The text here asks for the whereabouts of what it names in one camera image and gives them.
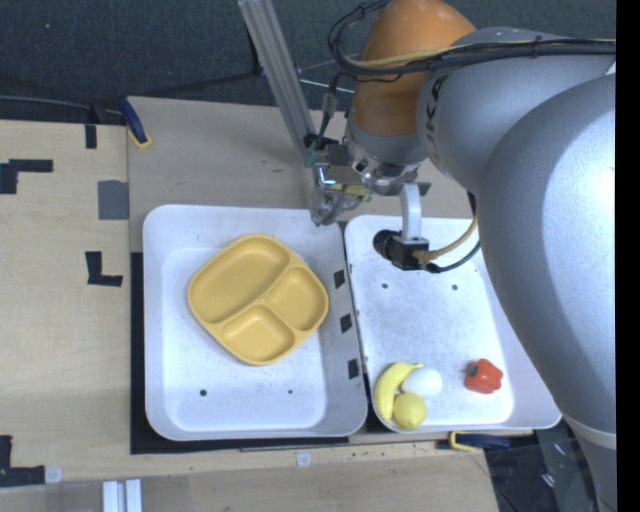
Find yellow lemon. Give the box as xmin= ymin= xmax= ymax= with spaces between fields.
xmin=392 ymin=392 xmax=428 ymax=430

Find black cylinder on white bracket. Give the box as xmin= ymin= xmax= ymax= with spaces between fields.
xmin=372 ymin=182 xmax=431 ymax=272

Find white plastic tray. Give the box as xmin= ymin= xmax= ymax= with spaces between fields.
xmin=142 ymin=203 xmax=370 ymax=442
xmin=343 ymin=214 xmax=563 ymax=434

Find yellow banana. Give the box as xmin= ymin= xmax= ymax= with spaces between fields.
xmin=373 ymin=361 xmax=424 ymax=421

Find red bell pepper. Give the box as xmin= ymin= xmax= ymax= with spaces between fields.
xmin=463 ymin=358 xmax=504 ymax=395

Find yellow divided plate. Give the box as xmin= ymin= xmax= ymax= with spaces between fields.
xmin=186 ymin=233 xmax=331 ymax=367

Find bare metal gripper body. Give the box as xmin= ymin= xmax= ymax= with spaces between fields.
xmin=313 ymin=143 xmax=422 ymax=201

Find white egg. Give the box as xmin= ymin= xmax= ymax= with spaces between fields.
xmin=400 ymin=367 xmax=444 ymax=399

